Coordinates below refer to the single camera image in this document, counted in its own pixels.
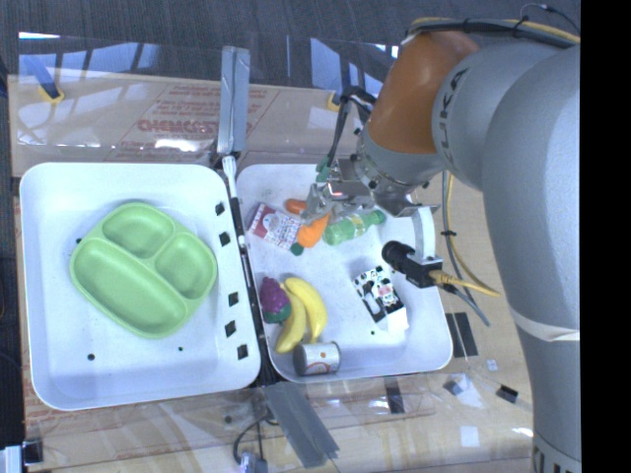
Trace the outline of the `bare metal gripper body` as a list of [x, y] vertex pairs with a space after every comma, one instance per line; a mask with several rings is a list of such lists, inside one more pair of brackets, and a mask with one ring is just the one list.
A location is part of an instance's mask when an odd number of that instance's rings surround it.
[[409, 195], [428, 182], [428, 156], [404, 153], [355, 153], [323, 159], [323, 179], [330, 196], [385, 211], [414, 211], [418, 205]]

